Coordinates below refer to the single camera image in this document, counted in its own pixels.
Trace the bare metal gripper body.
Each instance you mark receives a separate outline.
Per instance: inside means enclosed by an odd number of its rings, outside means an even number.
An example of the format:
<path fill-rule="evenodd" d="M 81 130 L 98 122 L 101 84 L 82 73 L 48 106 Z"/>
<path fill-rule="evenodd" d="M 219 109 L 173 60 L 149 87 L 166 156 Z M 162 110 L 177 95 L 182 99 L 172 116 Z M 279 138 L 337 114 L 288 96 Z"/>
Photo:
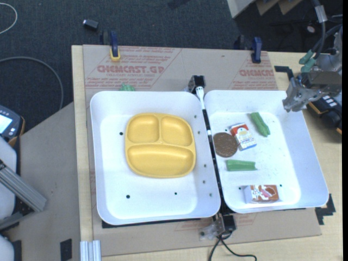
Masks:
<path fill-rule="evenodd" d="M 334 56 L 321 54 L 314 58 L 313 52 L 302 57 L 302 87 L 316 92 L 341 92 L 342 77 Z"/>

